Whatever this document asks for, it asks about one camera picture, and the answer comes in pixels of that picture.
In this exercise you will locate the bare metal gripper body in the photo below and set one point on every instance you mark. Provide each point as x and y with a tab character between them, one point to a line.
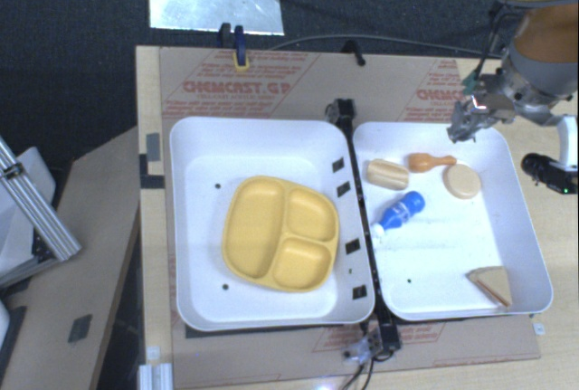
502	102

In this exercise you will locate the blue bottle with white cap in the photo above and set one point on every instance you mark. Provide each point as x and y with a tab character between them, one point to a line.
400	211

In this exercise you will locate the orange toy drumstick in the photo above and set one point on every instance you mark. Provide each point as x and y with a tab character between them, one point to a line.
425	162

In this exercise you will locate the black cylinder on white bracket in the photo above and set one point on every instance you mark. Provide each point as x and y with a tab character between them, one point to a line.
549	173

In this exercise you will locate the white plastic tray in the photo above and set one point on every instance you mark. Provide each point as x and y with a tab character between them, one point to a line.
434	257
203	207

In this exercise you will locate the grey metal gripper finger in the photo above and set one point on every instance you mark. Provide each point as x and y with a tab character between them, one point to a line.
457	123
476	122

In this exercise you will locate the brown cardboard board red print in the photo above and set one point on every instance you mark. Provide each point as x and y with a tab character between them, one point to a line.
289	82

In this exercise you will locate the yellow divided plate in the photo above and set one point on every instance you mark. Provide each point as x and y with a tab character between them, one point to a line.
253	230

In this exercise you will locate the tan toy bread bun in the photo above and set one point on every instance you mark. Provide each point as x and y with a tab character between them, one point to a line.
387	174

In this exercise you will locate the round tan biscuit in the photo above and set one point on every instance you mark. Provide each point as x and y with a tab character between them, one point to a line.
461	181

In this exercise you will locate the thin black rod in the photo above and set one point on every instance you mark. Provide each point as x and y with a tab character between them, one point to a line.
364	216

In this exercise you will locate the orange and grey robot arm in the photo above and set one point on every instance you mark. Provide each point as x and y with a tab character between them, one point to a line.
545	31

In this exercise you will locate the tan toy sandwich slice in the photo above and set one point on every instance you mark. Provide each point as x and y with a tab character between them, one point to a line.
495	284

